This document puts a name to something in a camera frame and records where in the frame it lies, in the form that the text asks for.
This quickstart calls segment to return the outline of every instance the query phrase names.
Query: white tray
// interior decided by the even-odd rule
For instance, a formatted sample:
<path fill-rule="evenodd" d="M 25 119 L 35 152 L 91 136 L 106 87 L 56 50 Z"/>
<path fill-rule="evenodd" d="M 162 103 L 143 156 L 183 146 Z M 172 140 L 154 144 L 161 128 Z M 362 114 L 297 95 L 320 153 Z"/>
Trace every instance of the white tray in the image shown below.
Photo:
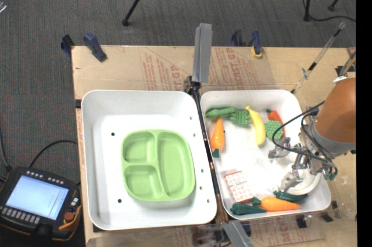
<path fill-rule="evenodd" d="M 217 205 L 201 124 L 193 98 L 180 91 L 95 90 L 81 104 L 88 211 L 103 230 L 205 224 Z M 178 201 L 144 202 L 126 191 L 121 170 L 124 137 L 137 130 L 172 130 L 188 141 L 195 188 Z"/>
<path fill-rule="evenodd" d="M 267 121 L 266 109 L 276 110 L 283 123 L 301 114 L 296 97 L 286 90 L 238 90 L 238 91 L 209 91 L 201 97 L 203 113 L 211 108 L 235 107 L 251 109 L 259 112 L 264 121 Z M 212 135 L 215 121 L 204 116 L 208 137 Z M 237 126 L 223 119 L 225 130 L 225 147 L 220 150 L 220 157 L 213 158 L 217 181 L 226 212 L 235 219 L 247 220 L 262 217 L 273 217 L 285 214 L 317 212 L 329 207 L 331 194 L 328 184 L 323 177 L 315 188 L 309 192 L 308 197 L 301 202 L 301 209 L 266 212 L 245 215 L 234 215 L 230 211 L 234 200 L 227 188 L 224 176 L 235 171 L 242 171 L 254 196 L 259 199 L 265 196 L 274 196 L 273 191 L 278 189 L 281 180 L 289 171 L 296 154 L 291 152 L 283 158 L 269 159 L 269 150 L 274 149 L 271 140 L 266 139 L 262 147 L 255 142 L 255 129 L 253 124 L 246 127 Z M 299 142 L 298 134 L 301 127 L 301 118 L 285 126 L 285 136 L 291 138 L 291 145 Z"/>

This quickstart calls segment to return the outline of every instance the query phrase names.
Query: gray bracket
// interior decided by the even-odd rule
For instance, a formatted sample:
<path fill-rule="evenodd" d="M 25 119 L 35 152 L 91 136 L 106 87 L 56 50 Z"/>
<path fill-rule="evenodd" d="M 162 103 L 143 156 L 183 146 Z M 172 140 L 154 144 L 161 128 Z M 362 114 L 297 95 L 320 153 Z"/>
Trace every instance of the gray bracket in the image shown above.
<path fill-rule="evenodd" d="M 222 224 L 222 228 L 226 232 L 234 247 L 254 247 L 251 239 L 249 239 L 239 221 L 235 220 Z"/>
<path fill-rule="evenodd" d="M 193 82 L 208 83 L 212 34 L 211 24 L 200 24 L 196 28 L 194 66 L 191 77 Z"/>

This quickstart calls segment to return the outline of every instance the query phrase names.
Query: screen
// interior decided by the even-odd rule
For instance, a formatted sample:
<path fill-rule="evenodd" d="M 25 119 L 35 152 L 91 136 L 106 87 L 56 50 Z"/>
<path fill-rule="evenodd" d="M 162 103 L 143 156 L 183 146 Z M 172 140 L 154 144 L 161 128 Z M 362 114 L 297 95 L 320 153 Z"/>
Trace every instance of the screen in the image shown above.
<path fill-rule="evenodd" d="M 56 220 L 68 191 L 61 186 L 21 176 L 6 205 Z"/>

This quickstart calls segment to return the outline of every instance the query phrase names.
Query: gray carpet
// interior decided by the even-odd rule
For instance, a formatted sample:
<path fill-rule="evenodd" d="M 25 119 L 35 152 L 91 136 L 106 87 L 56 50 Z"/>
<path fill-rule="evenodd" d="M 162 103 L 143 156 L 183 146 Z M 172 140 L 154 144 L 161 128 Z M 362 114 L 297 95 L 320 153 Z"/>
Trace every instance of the gray carpet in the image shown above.
<path fill-rule="evenodd" d="M 101 45 L 194 45 L 200 23 L 213 27 L 213 46 L 229 46 L 242 31 L 245 42 L 257 30 L 263 47 L 323 47 L 341 22 L 333 47 L 356 46 L 356 0 L 140 0 L 124 27 L 134 0 L 0 0 L 0 128 L 10 165 L 28 166 L 36 153 L 58 139 L 76 140 L 71 60 L 60 49 L 68 34 L 84 45 L 87 32 Z M 47 150 L 34 167 L 78 181 L 73 144 Z M 1 165 L 0 175 L 5 175 Z M 33 246 L 29 238 L 0 229 L 0 246 Z M 84 246 L 82 224 L 68 243 Z"/>

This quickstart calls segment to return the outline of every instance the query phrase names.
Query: blue clamp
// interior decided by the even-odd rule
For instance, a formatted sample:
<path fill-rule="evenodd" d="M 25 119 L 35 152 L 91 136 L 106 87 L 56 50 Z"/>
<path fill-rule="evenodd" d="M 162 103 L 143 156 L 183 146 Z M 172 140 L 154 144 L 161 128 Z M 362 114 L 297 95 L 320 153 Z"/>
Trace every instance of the blue clamp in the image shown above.
<path fill-rule="evenodd" d="M 63 50 L 69 57 L 71 57 L 71 47 L 75 46 L 74 42 L 68 34 L 62 38 L 60 43 L 60 48 Z"/>
<path fill-rule="evenodd" d="M 262 53 L 261 53 L 261 41 L 260 41 L 260 35 L 258 34 L 258 31 L 254 31 L 252 33 L 252 40 L 250 44 L 253 44 L 252 48 L 252 55 L 255 58 L 261 58 Z"/>
<path fill-rule="evenodd" d="M 92 33 L 88 32 L 84 35 L 84 42 L 86 46 L 92 49 L 92 54 L 99 60 L 103 61 L 107 58 L 107 55 L 103 52 L 97 37 Z"/>
<path fill-rule="evenodd" d="M 231 46 L 245 46 L 245 42 L 242 40 L 242 30 L 237 30 L 231 37 Z"/>

